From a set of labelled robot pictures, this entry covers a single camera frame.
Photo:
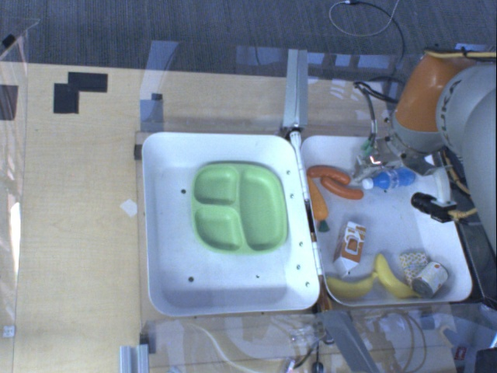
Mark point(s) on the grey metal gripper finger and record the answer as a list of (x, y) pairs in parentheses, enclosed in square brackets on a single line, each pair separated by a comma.
[(370, 172), (359, 166)]

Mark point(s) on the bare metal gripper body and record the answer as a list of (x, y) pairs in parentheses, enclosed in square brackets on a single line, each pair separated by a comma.
[(388, 152)]

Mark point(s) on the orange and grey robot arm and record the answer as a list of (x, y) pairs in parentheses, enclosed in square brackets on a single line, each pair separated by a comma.
[(462, 103)]

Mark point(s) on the blue plastic bottle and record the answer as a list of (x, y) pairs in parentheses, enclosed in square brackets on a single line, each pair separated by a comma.
[(390, 179)]

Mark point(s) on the red sausage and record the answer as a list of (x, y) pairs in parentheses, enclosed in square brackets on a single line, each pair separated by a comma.
[(330, 172), (343, 190)]

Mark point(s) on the white plastic tray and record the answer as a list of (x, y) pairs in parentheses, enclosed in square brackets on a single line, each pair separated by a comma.
[(392, 224), (233, 282)]

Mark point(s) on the orange carrot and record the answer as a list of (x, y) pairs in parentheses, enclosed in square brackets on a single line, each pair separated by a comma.
[(318, 204)]

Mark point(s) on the thin black and white rod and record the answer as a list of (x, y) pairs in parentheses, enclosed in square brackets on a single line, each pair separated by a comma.
[(299, 161)]

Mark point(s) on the orange and white carton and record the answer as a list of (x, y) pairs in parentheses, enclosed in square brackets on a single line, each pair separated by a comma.
[(349, 251)]

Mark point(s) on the white yellow patterned packet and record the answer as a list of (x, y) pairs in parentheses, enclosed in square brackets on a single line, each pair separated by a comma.
[(411, 264)]

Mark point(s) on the yellow banana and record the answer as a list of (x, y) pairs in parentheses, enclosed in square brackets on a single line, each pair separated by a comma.
[(390, 278), (351, 286)]

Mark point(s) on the green divided plate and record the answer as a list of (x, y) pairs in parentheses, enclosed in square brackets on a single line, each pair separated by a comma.
[(260, 208)]

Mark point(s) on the white and yellow can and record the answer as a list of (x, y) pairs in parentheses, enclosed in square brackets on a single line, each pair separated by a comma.
[(431, 280)]

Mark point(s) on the black cylinder on white bracket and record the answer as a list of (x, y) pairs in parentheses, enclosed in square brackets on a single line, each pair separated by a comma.
[(427, 203)]

